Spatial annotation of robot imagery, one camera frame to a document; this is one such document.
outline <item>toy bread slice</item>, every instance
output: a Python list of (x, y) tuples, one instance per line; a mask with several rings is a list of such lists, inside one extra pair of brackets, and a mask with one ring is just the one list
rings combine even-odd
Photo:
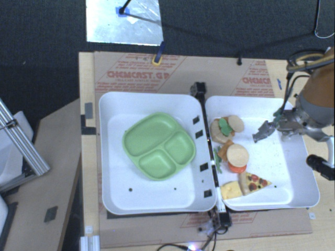
[(228, 140), (232, 139), (231, 135), (225, 136), (222, 134), (218, 120), (214, 120), (210, 124), (210, 136), (213, 141), (221, 143), (221, 144), (225, 144)]
[(230, 115), (228, 116), (228, 124), (230, 127), (240, 133), (244, 130), (244, 123), (241, 118), (239, 118), (237, 115)]
[(227, 149), (227, 159), (235, 167), (243, 167), (249, 161), (249, 153), (240, 144), (233, 144)]

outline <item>cardboard sheet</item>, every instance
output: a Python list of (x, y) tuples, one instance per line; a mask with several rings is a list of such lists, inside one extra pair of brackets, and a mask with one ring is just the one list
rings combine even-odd
[[(96, 52), (94, 54), (95, 105), (109, 91), (188, 94), (195, 82), (206, 82), (206, 98), (213, 95), (274, 97), (264, 60), (164, 55), (162, 64), (151, 64), (152, 54)], [(96, 118), (99, 131), (99, 119)], [(147, 216), (107, 214), (101, 195), (101, 152), (97, 133), (99, 234), (101, 248), (175, 242), (205, 241), (198, 228), (207, 213)], [(233, 226), (218, 239), (311, 233), (306, 209), (236, 212)]]

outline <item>toy pizza slice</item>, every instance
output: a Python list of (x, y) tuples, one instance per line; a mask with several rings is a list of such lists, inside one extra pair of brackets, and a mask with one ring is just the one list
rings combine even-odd
[(261, 190), (272, 183), (255, 174), (243, 172), (239, 175), (239, 184), (243, 195), (248, 195), (252, 192)]
[(239, 181), (231, 181), (220, 187), (224, 200), (249, 195), (252, 192), (261, 190), (272, 183), (259, 176), (243, 172), (239, 174)]

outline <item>green plate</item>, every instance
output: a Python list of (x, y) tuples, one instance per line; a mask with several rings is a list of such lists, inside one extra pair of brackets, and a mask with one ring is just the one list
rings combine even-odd
[(195, 144), (170, 115), (157, 112), (128, 129), (122, 139), (128, 157), (149, 178), (165, 180), (195, 156)]

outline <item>white surface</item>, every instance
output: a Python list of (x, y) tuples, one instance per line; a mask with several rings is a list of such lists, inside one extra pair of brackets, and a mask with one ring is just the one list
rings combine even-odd
[[(200, 103), (189, 95), (106, 93), (99, 102), (103, 202), (114, 214), (207, 211), (216, 202), (206, 131)], [(174, 117), (196, 145), (193, 161), (164, 181), (147, 178), (122, 148), (124, 132), (142, 118), (165, 112)], [(193, 125), (193, 119), (200, 122)], [(195, 139), (195, 133), (204, 135)], [(200, 172), (200, 165), (208, 170)], [(204, 191), (212, 196), (204, 198)]]
[(2, 230), (4, 228), (6, 218), (8, 215), (8, 207), (2, 197), (0, 196), (0, 235), (2, 234)]
[[(219, 117), (239, 116), (245, 129), (236, 133), (233, 142), (243, 145), (249, 152), (247, 171), (272, 182), (272, 185), (247, 196), (225, 200), (227, 207), (236, 211), (278, 208), (312, 207), (319, 201), (319, 190), (312, 169), (306, 164), (308, 156), (302, 136), (296, 135), (283, 142), (275, 131), (267, 139), (254, 143), (252, 134), (282, 105), (282, 99), (254, 97), (213, 96), (206, 101), (209, 124)], [(238, 180), (227, 163), (221, 164), (219, 184)]]
[[(33, 131), (22, 111), (14, 115), (20, 127), (32, 139)], [(0, 185), (22, 174), (23, 155), (11, 141), (5, 130), (0, 130)]]

